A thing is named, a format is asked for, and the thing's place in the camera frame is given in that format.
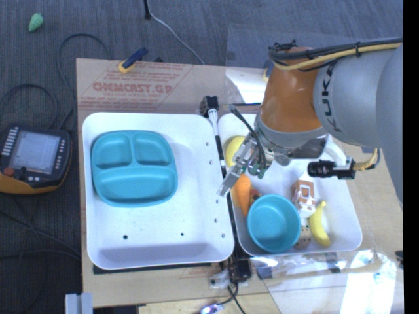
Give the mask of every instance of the banana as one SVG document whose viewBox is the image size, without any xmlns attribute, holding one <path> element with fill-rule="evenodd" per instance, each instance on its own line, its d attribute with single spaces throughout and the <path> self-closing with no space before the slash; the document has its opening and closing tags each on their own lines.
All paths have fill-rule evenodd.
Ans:
<svg viewBox="0 0 419 314">
<path fill-rule="evenodd" d="M 326 201 L 321 201 L 316 207 L 314 214 L 308 218 L 308 224 L 312 232 L 313 237 L 324 247 L 330 246 L 329 235 L 327 235 L 323 224 L 321 223 L 321 218 L 323 216 L 323 208 L 326 206 Z"/>
</svg>

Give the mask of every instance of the blue divided plate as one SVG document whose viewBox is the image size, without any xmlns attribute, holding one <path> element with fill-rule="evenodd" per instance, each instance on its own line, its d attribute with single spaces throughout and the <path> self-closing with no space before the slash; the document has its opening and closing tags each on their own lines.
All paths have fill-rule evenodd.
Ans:
<svg viewBox="0 0 419 314">
<path fill-rule="evenodd" d="M 177 190 L 172 149 L 153 131 L 120 130 L 99 136 L 92 147 L 92 176 L 98 196 L 118 207 L 163 203 Z"/>
<path fill-rule="evenodd" d="M 300 215 L 287 198 L 267 194 L 257 198 L 250 207 L 247 229 L 261 249 L 269 253 L 283 253 L 300 236 Z"/>
</svg>

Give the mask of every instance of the carrot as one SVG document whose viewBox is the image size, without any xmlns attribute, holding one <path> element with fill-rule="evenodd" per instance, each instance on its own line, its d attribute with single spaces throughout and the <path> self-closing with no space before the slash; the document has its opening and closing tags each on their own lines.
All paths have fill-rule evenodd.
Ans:
<svg viewBox="0 0 419 314">
<path fill-rule="evenodd" d="M 231 196 L 236 206 L 242 209 L 243 215 L 246 217 L 250 208 L 250 178 L 242 173 L 234 186 L 231 188 Z"/>
</svg>

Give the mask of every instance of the blue and yellow clamp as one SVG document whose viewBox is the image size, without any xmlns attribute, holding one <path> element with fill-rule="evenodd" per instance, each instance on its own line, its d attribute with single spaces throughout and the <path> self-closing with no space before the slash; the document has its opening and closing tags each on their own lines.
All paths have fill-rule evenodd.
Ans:
<svg viewBox="0 0 419 314">
<path fill-rule="evenodd" d="M 135 62 L 142 60 L 147 53 L 148 50 L 145 47 L 135 51 L 129 58 L 119 63 L 119 71 L 122 73 L 129 72 L 134 68 Z"/>
</svg>

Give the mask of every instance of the table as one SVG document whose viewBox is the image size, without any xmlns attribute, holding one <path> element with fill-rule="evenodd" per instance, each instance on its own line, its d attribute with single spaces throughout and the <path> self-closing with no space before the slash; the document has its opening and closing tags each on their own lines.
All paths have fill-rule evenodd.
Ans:
<svg viewBox="0 0 419 314">
<path fill-rule="evenodd" d="M 81 184 L 82 280 L 83 292 L 92 293 L 93 305 L 147 304 L 140 313 L 167 313 L 181 309 L 182 313 L 197 313 L 199 309 L 229 296 L 227 290 L 210 289 L 209 276 L 220 272 L 218 264 L 174 269 L 94 273 L 94 265 L 86 250 L 86 200 L 84 191 L 84 155 L 82 123 L 95 112 L 187 113 L 199 114 L 204 96 L 217 96 L 220 103 L 239 99 L 238 90 L 226 82 L 228 67 L 137 62 L 129 74 L 118 71 L 119 61 L 77 60 L 77 110 L 79 125 L 79 164 Z M 241 77 L 260 76 L 260 69 L 244 69 Z M 220 115 L 227 111 L 221 106 Z M 342 145 L 355 159 L 366 159 L 359 147 Z M 403 212 L 385 166 L 375 171 L 357 174 L 348 181 L 348 188 L 361 224 L 364 238 L 359 250 L 373 249 L 396 262 L 394 252 L 403 250 Z M 316 281 L 308 291 L 301 281 L 314 280 L 310 274 L 277 275 L 260 279 L 253 265 L 253 276 L 241 285 L 238 300 L 247 313 L 293 313 L 299 310 L 339 309 L 347 291 L 342 281 Z M 404 308 L 403 270 L 394 278 L 393 308 Z M 225 313 L 239 313 L 234 302 Z"/>
</svg>

